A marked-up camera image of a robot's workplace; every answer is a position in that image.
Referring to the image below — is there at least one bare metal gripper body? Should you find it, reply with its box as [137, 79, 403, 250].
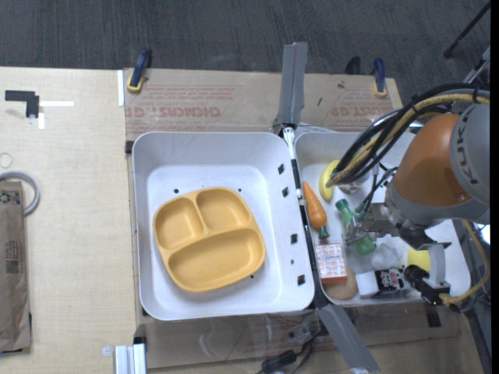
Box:
[359, 192, 400, 238]

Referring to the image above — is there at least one green plastic bottle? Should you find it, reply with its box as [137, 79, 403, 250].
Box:
[334, 198, 377, 256]

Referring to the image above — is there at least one orange and white carton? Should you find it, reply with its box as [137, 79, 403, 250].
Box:
[314, 242, 349, 285]

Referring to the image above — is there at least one crumpled clear plastic packet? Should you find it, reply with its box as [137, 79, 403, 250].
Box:
[370, 236, 407, 271]

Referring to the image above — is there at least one white can with orange print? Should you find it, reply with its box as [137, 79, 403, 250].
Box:
[337, 171, 370, 196]

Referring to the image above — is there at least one orange carrot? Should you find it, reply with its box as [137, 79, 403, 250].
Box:
[301, 181, 331, 241]

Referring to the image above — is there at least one brown round biscuit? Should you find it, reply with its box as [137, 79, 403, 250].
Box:
[324, 266, 359, 301]

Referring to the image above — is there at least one yellow banana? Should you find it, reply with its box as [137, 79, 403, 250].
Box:
[318, 159, 342, 203]

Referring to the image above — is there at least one white carton with cow print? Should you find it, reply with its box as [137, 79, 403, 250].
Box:
[356, 266, 411, 299]

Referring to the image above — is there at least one yellow round toy fruit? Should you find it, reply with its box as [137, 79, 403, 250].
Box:
[406, 246, 430, 271]

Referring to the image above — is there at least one white plastic tray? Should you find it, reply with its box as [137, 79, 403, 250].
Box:
[131, 131, 316, 322]
[292, 130, 473, 308]

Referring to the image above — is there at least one orange divided plate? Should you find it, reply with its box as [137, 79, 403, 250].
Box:
[152, 186, 267, 294]

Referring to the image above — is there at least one brown cardboard board red print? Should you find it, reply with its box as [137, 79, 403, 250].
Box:
[123, 67, 471, 370]

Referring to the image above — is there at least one brown paper bag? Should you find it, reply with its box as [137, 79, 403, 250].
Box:
[0, 181, 33, 353]

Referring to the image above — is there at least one black cylinder on white bracket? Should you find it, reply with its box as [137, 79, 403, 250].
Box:
[403, 241, 453, 307]

